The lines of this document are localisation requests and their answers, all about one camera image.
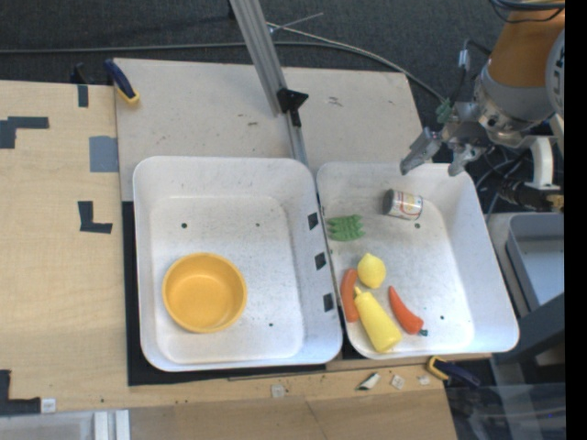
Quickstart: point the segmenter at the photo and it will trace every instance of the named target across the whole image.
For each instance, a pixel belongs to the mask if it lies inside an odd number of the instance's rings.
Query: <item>orange bowl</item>
[[[173,321],[194,333],[226,329],[247,304],[247,285],[238,268],[212,253],[176,260],[165,273],[162,294]]]

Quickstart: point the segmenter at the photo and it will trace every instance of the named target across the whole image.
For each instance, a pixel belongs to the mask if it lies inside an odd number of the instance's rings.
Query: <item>can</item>
[[[422,214],[422,197],[390,189],[383,196],[383,214],[416,220]]]

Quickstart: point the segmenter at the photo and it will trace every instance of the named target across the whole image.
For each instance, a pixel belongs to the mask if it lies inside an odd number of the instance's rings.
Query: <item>yellow lemon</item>
[[[365,254],[357,266],[359,280],[372,289],[377,289],[385,280],[385,264],[371,253]]]

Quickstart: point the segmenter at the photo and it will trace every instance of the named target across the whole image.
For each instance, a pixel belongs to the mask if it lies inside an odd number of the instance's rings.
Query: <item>orange sausage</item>
[[[422,329],[424,325],[422,318],[413,314],[405,306],[392,285],[389,287],[389,302],[392,306],[393,314],[395,314],[397,321],[407,334],[417,334]]]
[[[359,321],[359,312],[355,306],[355,282],[358,273],[356,269],[347,269],[340,282],[340,299],[345,317],[349,323]]]

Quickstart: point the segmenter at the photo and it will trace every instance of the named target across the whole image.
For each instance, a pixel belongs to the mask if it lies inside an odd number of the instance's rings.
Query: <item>yellow and blue clamp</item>
[[[132,85],[128,81],[127,76],[120,70],[120,68],[114,63],[112,59],[105,60],[104,68],[116,84],[118,94],[120,94],[122,99],[124,99],[130,105],[135,104],[139,99],[139,94],[137,90],[133,89]]]
[[[443,381],[455,379],[462,381],[472,388],[479,388],[481,386],[481,381],[468,370],[454,363],[447,362],[438,356],[433,356],[428,360],[426,369]]]

